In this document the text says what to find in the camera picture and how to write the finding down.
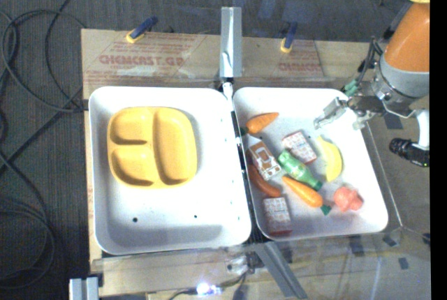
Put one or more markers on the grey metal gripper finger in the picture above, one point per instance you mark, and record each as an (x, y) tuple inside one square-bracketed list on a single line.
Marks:
[(361, 120), (330, 113)]

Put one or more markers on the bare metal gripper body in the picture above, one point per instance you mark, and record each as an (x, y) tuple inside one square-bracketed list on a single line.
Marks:
[(370, 104)]

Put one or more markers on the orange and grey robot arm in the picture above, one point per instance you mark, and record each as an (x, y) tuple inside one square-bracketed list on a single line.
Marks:
[(406, 47)]

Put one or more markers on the white plastic tray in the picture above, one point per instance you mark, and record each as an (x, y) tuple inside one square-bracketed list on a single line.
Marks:
[(300, 106), (167, 215)]

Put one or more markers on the red and white carton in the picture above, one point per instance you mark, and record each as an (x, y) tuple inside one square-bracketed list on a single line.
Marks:
[(300, 146)]

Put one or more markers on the yellow banana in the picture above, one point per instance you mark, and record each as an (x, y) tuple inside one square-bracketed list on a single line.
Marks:
[(333, 159)]

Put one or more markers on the green bottle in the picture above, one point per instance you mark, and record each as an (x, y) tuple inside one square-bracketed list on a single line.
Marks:
[(298, 169)]

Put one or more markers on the orange carrot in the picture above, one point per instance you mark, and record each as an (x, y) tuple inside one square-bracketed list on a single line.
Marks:
[(260, 121), (304, 192)]

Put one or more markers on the pink lumpy toy food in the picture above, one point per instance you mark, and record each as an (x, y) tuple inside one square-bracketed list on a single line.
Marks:
[(346, 199)]

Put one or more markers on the brown and white carton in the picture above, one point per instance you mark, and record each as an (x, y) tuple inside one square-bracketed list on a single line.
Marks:
[(264, 160)]

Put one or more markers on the brown sausage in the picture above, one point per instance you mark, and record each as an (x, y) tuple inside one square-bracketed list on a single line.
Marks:
[(265, 187)]

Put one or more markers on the yellow divided plate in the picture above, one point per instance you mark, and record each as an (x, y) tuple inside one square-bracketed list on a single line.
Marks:
[(174, 145)]

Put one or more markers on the brown cardboard board red print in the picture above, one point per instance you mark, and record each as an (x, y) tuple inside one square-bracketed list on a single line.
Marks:
[(146, 61)]

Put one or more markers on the black cylinder on white bracket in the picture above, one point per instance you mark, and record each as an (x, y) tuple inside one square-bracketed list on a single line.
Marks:
[(412, 148)]

